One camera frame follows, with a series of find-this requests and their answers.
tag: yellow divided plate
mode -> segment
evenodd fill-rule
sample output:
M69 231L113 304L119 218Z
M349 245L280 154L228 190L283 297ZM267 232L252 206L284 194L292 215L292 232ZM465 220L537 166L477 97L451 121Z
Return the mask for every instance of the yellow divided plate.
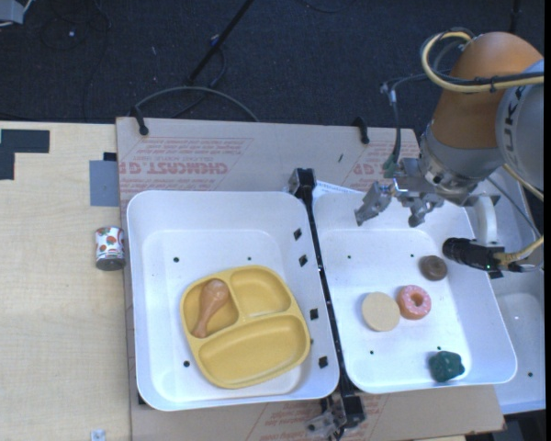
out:
M229 288L229 297L207 320L206 336L192 334L200 296L211 279ZM194 358L219 387L239 389L264 382L302 363L310 349L309 330L284 280L265 266L241 266L189 285L180 315Z

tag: white tray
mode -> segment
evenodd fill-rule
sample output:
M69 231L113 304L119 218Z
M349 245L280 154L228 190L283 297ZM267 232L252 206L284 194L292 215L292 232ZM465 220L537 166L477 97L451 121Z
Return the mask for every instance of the white tray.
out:
M386 393L442 386L499 384L516 372L516 356L487 273L445 259L447 276L427 280L418 261L443 257L449 237L473 238L464 208L451 203L427 214L417 228L410 209L392 199L386 210L357 226L361 193L315 200L325 274L331 292L349 379L361 390ZM430 294L431 312L418 321L400 317L389 332L365 324L361 303L372 291L396 297L408 284ZM433 380L428 358L439 350L458 353L465 372L445 383Z
M319 399L335 390L336 350L308 215L297 198L282 192L144 191L128 205L127 227L137 386L151 407L178 411ZM286 281L312 342L304 362L287 373L223 389L197 367L179 302L197 279L246 265L268 266ZM311 319L310 311L318 318Z

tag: light wooden surface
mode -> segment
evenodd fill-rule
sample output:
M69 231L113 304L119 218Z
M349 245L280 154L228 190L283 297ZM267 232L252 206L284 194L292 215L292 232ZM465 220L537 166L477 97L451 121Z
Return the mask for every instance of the light wooden surface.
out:
M49 153L16 153L0 180L0 440L130 439L122 271L95 266L89 161L114 125L7 123L51 131Z

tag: black cable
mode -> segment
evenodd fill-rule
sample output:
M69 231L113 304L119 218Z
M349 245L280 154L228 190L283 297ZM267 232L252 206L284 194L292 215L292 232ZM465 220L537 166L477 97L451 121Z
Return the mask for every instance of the black cable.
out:
M145 126L145 118L143 117L143 113L137 105L133 106L130 109L129 116L137 120L137 124L139 124L139 134L141 136L146 136L147 134L149 134L149 128Z
M23 118L22 116L19 116L19 115L16 115L16 114L5 113L4 111L0 111L0 119L6 119L6 120L15 119L15 120L19 120L19 121L33 121L33 120L35 120L35 119L31 119L31 118Z
M398 166L397 162L400 156L400 146L402 144L401 130L399 126L398 98L396 96L396 89L400 85L406 82L421 82L421 81L426 81L426 82L429 81L429 78L427 77L426 73L417 73L416 75L392 78L384 82L383 84L381 84L380 91L388 95L389 104L392 106L392 112L394 114L394 122L396 126L396 136L394 139L394 147L388 159L383 164L383 169L386 172L384 174L385 177L391 177L394 173L394 170Z
M321 12L321 13L328 13L328 14L332 14L332 13L339 13L339 12L342 12L346 9L348 9L350 6L352 6L357 0L352 0L351 2L349 2L349 4L347 4L346 6L343 6L341 8L335 8L335 9L329 9L329 8L318 8L317 6L314 6L313 4L307 2L306 0L296 0L297 2L301 3L303 6L306 6L308 8L310 8L311 10L315 10L315 11L318 11L318 12Z
M461 43L457 40L450 42L445 47L443 47L440 52L437 54L437 56L434 58L432 68L437 71L437 66L439 65L439 62L443 59L443 57L450 51L452 51L455 48L458 48L461 46Z
M210 81L210 83L208 84L208 88L214 88L219 83L220 79L222 78L222 76L227 71L227 55L222 50L222 48L219 48L219 54L220 54L220 57L222 59L222 65L220 67L219 74ZM200 96L196 101L194 101L193 103L188 105L187 107L184 107L184 108L180 109L177 113L173 114L170 118L175 119L175 118L183 115L184 113L186 113L190 109L193 109L194 107L198 106L202 101L204 101L204 99L206 97L207 97L207 94L205 93L202 96Z
M514 34L516 32L516 25L518 24L518 19L521 16L521 0L514 0L511 10L511 25L508 29L508 32Z
M155 99L156 97L158 96L162 96L162 95L166 95L166 94L169 94L169 93L173 93L173 92L178 92L178 91L200 91L200 92L204 92L204 93L209 93L209 94L212 94L212 95L217 95L217 96L221 96L227 100L229 100L231 103L234 103L235 105L237 105L238 107L240 107L243 111L245 111L250 118L252 118L255 122L260 122L260 120L253 114L253 112L247 108L243 103L241 103L240 101L237 101L235 98L231 97L231 96L228 96L220 91L217 91L217 90L214 90L212 88L208 88L206 86L189 86L189 85L183 85L183 86L175 86L173 88L165 88L164 90L160 90L158 92L155 92L145 98L143 98L141 101L135 103L133 105L133 107L131 108L130 112L133 113L133 112L137 112L141 115L141 111L140 111L140 108L142 105L144 105L145 103ZM141 133L143 131L145 131L147 129L146 126L144 126L144 122L141 123L139 122L139 127L140 127L140 131Z
M47 1L55 17L39 29L43 45L56 51L69 51L87 40L91 21L98 17L90 11L87 0Z
M232 20L229 22L227 27L222 31L210 47L210 50L207 51L205 56L202 58L202 60L198 63L197 67L192 71L190 75L186 77L185 84L186 85L193 85L194 81L196 80L196 77L202 72L202 69L206 66L208 61L212 59L212 56L220 49L220 46L222 43L227 39L227 37L230 35L231 31L234 30L234 28L237 26L241 18L245 15L247 10L251 7L255 0L245 0L242 4L241 8L237 11L235 16L232 18Z
M465 78L453 77L452 75L438 74L435 70L433 72L446 82L459 86L480 86L480 85L494 85L504 82L521 82L529 78L543 77L545 71L530 72L530 73L516 73L513 75L494 75L493 77L476 77L472 80Z
M102 0L94 0L94 4L96 5L96 10L98 14L104 19L105 21L105 28L104 28L104 44L102 47L102 51L100 53L100 57L98 58L96 64L92 68L92 72L90 73L90 76L88 77L87 81L85 82L84 91L82 95L82 113L84 114L84 119L87 121L87 114L85 111L85 101L88 97L88 90L90 89L90 84L92 84L92 81L94 79L94 76L96 75L96 70L104 60L104 56L106 55L107 49L108 49L108 32L112 28L112 21L108 17L108 14L105 13L105 11L102 9Z

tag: soda can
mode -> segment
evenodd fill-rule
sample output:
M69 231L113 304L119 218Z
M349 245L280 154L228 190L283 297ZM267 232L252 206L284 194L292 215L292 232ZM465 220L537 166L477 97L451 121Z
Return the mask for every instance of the soda can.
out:
M96 231L96 267L116 271L125 267L124 231L119 227L100 227Z

